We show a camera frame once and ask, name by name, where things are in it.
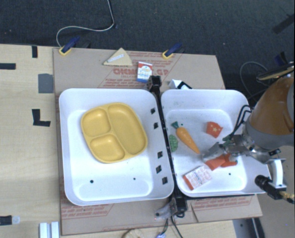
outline black carpet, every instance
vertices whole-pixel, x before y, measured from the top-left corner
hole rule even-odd
[[[294,60],[295,0],[111,0],[116,27],[106,32],[62,31],[64,44],[80,35],[91,48],[163,52],[182,42],[185,53],[216,55],[227,89],[248,98],[266,86],[255,77]],[[59,29],[111,24],[106,0],[0,0],[0,43],[57,46]]]

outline metal bracket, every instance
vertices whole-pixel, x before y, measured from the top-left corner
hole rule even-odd
[[[176,200],[173,197],[171,201],[167,203],[164,207],[157,209],[154,215],[156,219],[166,220],[172,217],[176,213],[177,213]]]
[[[59,223],[39,223],[38,235],[39,238],[59,238]]]

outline small box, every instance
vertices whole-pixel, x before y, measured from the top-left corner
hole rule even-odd
[[[202,165],[183,176],[184,181],[191,190],[203,185],[212,179],[210,170],[206,165]]]
[[[138,63],[137,81],[147,83],[151,75],[152,75],[152,64],[140,61]]]

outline green carrot top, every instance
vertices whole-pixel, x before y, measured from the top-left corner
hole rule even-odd
[[[179,126],[178,126],[178,122],[174,122],[171,124],[175,129],[177,129]]]

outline yellow divided plate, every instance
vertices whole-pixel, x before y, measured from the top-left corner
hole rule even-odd
[[[139,118],[124,103],[110,103],[87,111],[81,118],[81,129],[93,156],[104,163],[137,156],[148,145]]]

